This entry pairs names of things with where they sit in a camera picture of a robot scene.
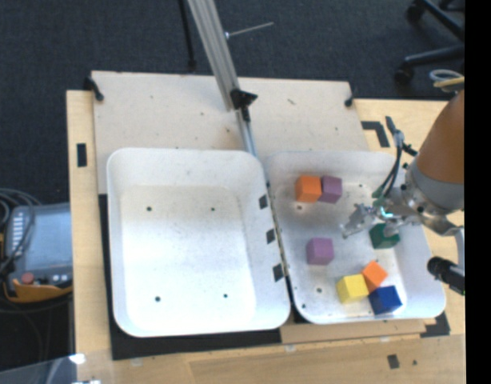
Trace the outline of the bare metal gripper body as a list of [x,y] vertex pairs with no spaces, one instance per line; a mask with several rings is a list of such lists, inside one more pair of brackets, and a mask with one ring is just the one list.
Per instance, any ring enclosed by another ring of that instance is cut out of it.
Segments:
[[458,225],[448,220],[449,210],[433,204],[420,190],[377,189],[372,194],[373,213],[386,223],[385,234],[396,234],[406,225],[423,225],[435,234],[457,234]]

